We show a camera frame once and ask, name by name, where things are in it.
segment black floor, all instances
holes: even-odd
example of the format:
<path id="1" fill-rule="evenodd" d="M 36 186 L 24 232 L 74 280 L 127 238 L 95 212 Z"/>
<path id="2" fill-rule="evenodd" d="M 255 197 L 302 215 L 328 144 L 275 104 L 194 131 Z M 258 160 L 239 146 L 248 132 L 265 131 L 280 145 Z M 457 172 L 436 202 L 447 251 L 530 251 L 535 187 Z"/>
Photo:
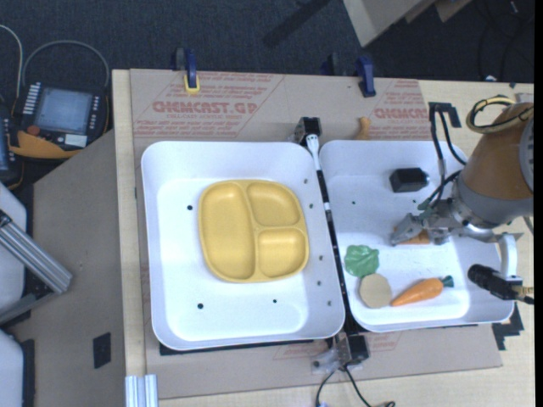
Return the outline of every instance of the black floor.
<path id="1" fill-rule="evenodd" d="M 319 74 L 337 53 L 339 72 L 372 58 L 376 76 L 534 82 L 535 0 L 474 0 L 442 23 L 430 8 L 392 25 L 364 49 L 342 0 L 0 0 L 0 24 L 27 58 L 41 45 L 76 40 L 111 69 L 169 68 L 191 47 L 201 70 Z M 0 29 L 0 95 L 15 99 L 15 40 Z M 82 47 L 52 47 L 29 64 L 27 82 L 101 86 L 104 69 Z"/>

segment beige round object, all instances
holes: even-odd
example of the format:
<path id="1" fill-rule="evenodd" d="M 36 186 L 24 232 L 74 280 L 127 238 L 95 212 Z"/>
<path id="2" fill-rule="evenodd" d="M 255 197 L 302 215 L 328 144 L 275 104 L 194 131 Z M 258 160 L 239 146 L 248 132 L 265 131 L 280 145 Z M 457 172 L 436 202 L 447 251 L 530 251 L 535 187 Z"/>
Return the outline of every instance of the beige round object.
<path id="1" fill-rule="evenodd" d="M 392 300 L 389 281 L 377 273 L 362 277 L 358 293 L 366 306 L 372 309 L 383 308 Z"/>

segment yellow plate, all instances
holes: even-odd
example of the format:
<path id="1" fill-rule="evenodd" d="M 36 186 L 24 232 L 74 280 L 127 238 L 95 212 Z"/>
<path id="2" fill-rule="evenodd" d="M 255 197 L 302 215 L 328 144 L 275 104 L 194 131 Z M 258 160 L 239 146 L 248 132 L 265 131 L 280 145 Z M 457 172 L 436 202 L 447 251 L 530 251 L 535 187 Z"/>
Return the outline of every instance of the yellow plate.
<path id="1" fill-rule="evenodd" d="M 304 213 L 283 184 L 221 181 L 199 199 L 205 263 L 230 282 L 266 282 L 303 270 L 309 258 Z"/>

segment orange carrot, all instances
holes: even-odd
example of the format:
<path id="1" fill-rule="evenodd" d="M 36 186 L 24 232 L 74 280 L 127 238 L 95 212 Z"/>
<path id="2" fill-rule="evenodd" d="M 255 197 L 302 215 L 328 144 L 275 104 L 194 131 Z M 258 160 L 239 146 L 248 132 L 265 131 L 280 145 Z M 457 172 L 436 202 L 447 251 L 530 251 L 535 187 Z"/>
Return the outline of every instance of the orange carrot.
<path id="1" fill-rule="evenodd" d="M 401 306 L 402 304 L 409 304 L 420 302 L 423 300 L 429 300 L 435 298 L 441 294 L 444 287 L 454 287 L 452 277 L 447 276 L 443 279 L 432 277 L 419 282 L 414 287 L 411 287 L 404 291 L 400 296 L 392 300 L 391 306 Z"/>

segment toy carrot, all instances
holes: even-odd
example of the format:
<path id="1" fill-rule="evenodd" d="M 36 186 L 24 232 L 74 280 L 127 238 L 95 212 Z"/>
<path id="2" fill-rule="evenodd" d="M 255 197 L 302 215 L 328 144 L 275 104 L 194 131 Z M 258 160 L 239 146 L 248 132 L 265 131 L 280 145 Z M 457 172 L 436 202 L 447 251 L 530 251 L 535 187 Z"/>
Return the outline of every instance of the toy carrot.
<path id="1" fill-rule="evenodd" d="M 446 276 L 443 279 L 432 277 L 419 282 L 414 287 L 404 291 L 400 296 L 392 300 L 391 306 L 401 306 L 435 298 L 441 294 L 444 287 L 454 287 L 455 284 L 451 276 Z"/>

